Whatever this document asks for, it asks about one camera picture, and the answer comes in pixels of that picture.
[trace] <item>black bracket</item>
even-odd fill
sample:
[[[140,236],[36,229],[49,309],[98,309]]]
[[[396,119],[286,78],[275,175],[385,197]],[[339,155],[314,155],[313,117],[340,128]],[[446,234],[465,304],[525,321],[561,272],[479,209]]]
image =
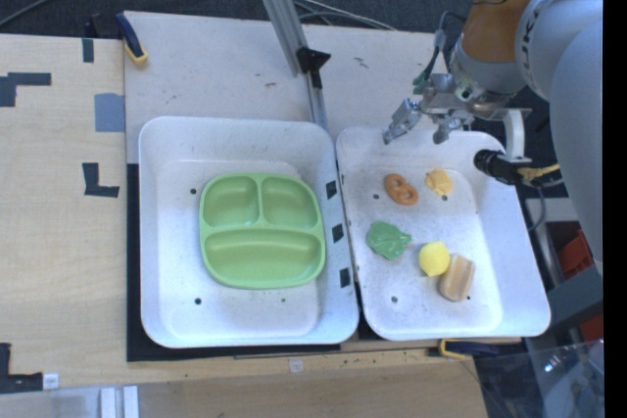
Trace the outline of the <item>black bracket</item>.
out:
[[[296,58],[304,73],[309,72],[312,75],[312,86],[316,89],[322,89],[322,80],[320,79],[320,69],[329,60],[330,54],[322,53],[309,47],[301,47],[296,52]]]
[[[0,394],[35,392],[43,390],[43,373],[32,375],[9,374],[11,344],[0,344]]]

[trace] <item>white tray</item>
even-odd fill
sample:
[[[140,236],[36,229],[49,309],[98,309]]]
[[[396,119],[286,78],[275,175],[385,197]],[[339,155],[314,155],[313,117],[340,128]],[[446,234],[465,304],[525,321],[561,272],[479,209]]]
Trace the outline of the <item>white tray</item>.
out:
[[[222,286],[210,275],[200,250],[201,193],[213,177],[243,171],[299,176],[315,192],[327,255],[314,281],[255,291]],[[333,143],[323,129],[309,122],[162,116],[141,129],[139,173],[141,319],[156,343],[324,345],[355,332],[348,232]]]
[[[337,156],[363,313],[368,325],[393,341],[483,336],[536,336],[550,321],[550,308],[527,235],[515,189],[472,163],[482,149],[502,150],[492,136],[456,131],[435,145],[433,131],[414,129],[384,145],[375,127],[351,127],[337,141]],[[443,201],[426,187],[434,168],[454,181]],[[415,206],[394,203],[383,188],[397,172],[417,190]],[[366,234],[376,220],[412,236],[406,251],[389,261],[375,254]],[[472,259],[476,272],[467,300],[450,302],[427,277],[417,255],[441,240],[451,253]]]

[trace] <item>black connector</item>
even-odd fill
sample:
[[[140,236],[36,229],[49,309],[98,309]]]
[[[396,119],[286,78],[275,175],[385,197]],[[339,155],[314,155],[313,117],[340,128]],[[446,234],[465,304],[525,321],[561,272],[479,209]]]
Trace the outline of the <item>black connector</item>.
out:
[[[509,163],[501,159],[503,152],[496,150],[480,150],[474,156],[474,166],[484,174],[496,178],[505,185],[515,185],[522,182],[522,175],[518,172],[520,164]]]

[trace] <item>yellow cable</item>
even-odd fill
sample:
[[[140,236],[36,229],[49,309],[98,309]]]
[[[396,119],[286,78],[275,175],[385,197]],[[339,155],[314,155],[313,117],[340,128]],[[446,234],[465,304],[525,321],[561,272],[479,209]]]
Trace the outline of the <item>yellow cable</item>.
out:
[[[518,173],[525,179],[525,181],[531,181],[550,172],[559,170],[559,164],[554,163],[547,167],[521,167],[518,169]]]

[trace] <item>yellow lemon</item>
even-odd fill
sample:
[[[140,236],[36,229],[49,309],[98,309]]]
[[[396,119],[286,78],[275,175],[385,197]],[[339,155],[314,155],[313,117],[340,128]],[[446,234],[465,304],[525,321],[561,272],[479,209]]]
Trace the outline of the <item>yellow lemon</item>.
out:
[[[430,242],[420,249],[418,264],[429,277],[442,275],[451,264],[451,255],[443,242]]]

